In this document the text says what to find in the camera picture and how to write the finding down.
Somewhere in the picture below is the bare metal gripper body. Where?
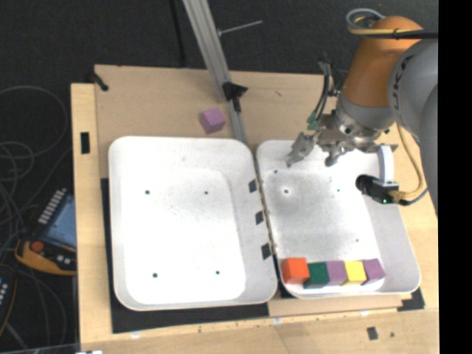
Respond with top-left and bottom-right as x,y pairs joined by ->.
312,111 -> 383,154

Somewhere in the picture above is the white plastic tray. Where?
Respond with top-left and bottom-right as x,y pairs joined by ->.
108,135 -> 279,312
254,139 -> 422,300

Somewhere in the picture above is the purple cube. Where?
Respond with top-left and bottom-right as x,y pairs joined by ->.
361,257 -> 386,285
325,260 -> 350,287
199,107 -> 227,136

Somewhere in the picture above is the yellow cube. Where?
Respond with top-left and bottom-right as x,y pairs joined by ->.
344,260 -> 368,285

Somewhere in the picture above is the green cube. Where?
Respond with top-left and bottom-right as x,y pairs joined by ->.
303,262 -> 330,289

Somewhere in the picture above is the orange cube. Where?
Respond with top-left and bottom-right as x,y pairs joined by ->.
280,257 -> 310,285

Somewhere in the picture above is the brown cardboard board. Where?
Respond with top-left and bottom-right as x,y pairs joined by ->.
94,63 -> 425,319

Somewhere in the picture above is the black cylinder on white bracket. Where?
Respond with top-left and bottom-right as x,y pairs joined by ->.
355,144 -> 401,205

